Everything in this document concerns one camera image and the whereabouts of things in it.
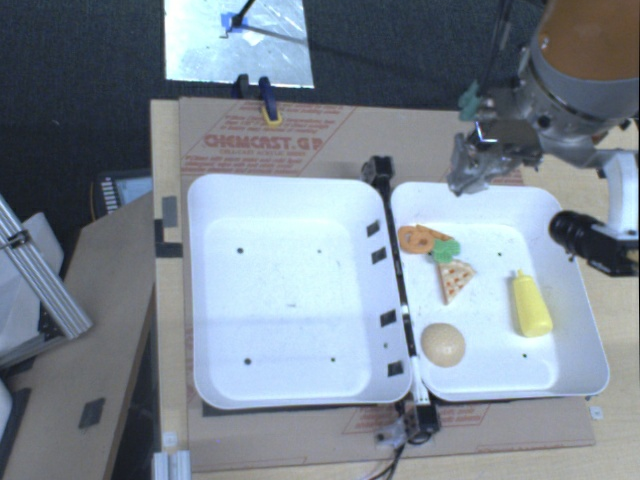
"yellow bottle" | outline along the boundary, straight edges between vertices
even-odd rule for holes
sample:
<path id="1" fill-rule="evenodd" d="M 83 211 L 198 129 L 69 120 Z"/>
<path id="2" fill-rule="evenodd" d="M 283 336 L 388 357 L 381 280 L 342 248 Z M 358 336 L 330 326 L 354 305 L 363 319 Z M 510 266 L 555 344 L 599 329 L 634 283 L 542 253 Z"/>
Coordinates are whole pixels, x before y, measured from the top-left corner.
<path id="1" fill-rule="evenodd" d="M 549 310 L 533 278 L 518 270 L 518 277 L 513 280 L 513 291 L 522 334 L 527 338 L 536 338 L 551 331 L 553 322 Z"/>

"toy pizza slice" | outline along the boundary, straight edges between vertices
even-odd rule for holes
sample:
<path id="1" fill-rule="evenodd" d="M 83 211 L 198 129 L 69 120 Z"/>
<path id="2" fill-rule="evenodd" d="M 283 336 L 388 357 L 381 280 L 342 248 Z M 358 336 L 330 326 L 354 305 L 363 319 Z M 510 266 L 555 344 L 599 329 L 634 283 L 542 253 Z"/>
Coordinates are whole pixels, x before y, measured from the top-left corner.
<path id="1" fill-rule="evenodd" d="M 471 265 L 460 260 L 438 264 L 440 282 L 444 293 L 445 303 L 449 304 L 460 291 L 469 284 L 476 271 Z"/>

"black carpet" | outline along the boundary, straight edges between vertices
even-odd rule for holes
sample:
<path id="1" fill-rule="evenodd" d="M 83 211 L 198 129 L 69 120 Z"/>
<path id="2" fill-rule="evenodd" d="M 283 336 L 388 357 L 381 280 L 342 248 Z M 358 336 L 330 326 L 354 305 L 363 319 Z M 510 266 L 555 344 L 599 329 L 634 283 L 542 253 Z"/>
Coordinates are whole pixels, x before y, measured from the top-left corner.
<path id="1" fill-rule="evenodd" d="M 487 60 L 497 0 L 303 0 L 316 89 L 282 100 L 455 108 Z M 516 4 L 494 81 L 540 11 Z M 149 101 L 228 97 L 164 79 L 163 0 L 0 0 L 0 194 L 64 237 L 104 170 L 148 167 Z"/>

